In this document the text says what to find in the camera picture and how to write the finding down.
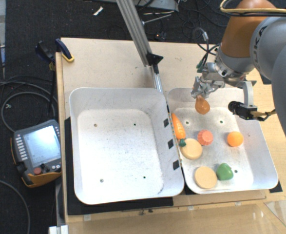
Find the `tray with toy food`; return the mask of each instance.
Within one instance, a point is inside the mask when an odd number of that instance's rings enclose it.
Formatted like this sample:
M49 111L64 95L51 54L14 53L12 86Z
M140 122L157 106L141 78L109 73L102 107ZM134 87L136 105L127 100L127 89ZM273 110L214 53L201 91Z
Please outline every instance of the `tray with toy food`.
M244 101L243 90L219 89L207 101L209 112L200 114L191 88L167 97L187 186L197 194L275 187L278 175L259 122L228 110L231 101Z

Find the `black bracket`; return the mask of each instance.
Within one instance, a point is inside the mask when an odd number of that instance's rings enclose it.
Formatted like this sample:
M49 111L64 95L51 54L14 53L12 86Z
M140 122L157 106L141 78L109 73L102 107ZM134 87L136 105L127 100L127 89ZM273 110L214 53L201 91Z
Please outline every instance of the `black bracket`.
M153 67L154 72L159 74L158 63L163 59L163 57L152 53L147 53L146 58L148 64Z

